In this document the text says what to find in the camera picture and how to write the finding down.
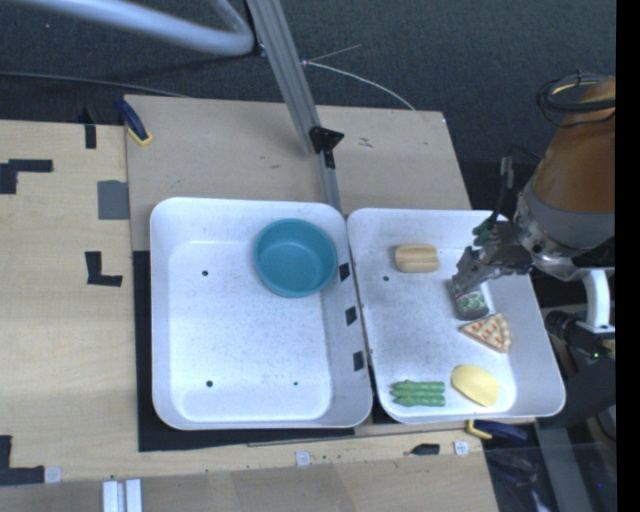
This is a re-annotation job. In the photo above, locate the toy pizza slice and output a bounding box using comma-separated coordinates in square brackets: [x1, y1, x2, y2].
[458, 313, 513, 355]

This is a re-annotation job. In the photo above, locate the blue bowl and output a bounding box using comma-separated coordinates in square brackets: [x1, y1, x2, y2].
[252, 217, 340, 300]

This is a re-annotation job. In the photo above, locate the black cylinder on white bracket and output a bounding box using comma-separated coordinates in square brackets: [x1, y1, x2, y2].
[544, 267, 617, 360]

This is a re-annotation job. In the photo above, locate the tan toy bread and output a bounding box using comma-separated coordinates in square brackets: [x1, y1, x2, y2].
[393, 243, 442, 274]

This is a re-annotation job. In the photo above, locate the green toy asparagus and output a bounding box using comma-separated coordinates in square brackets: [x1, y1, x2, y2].
[389, 379, 447, 408]

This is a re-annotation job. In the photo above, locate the green and white can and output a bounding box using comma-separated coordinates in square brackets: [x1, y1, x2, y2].
[451, 282, 491, 322]

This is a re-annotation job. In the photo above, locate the yellow oval toy food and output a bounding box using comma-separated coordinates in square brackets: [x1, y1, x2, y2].
[450, 363, 501, 408]

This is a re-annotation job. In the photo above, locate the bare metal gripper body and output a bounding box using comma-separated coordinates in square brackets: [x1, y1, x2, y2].
[469, 219, 587, 282]

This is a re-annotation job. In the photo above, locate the pale wood board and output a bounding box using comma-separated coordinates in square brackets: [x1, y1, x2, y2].
[123, 94, 487, 448]

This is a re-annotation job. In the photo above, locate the white plastic tray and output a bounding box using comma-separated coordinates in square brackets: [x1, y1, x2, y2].
[345, 207, 567, 426]
[149, 196, 374, 432]

